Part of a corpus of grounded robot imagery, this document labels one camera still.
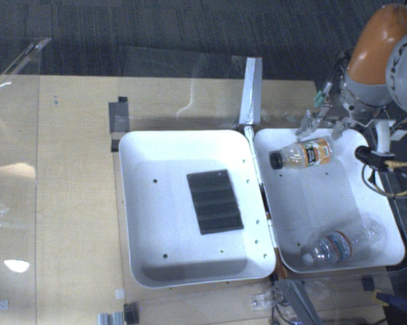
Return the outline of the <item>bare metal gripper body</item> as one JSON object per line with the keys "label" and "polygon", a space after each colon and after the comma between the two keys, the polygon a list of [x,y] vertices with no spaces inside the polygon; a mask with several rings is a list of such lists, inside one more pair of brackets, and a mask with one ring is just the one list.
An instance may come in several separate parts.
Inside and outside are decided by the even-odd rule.
{"label": "bare metal gripper body", "polygon": [[363,112],[363,107],[358,103],[342,102],[339,99],[330,99],[320,108],[320,115],[324,121],[342,121],[344,123],[359,123],[366,125],[368,112]]}

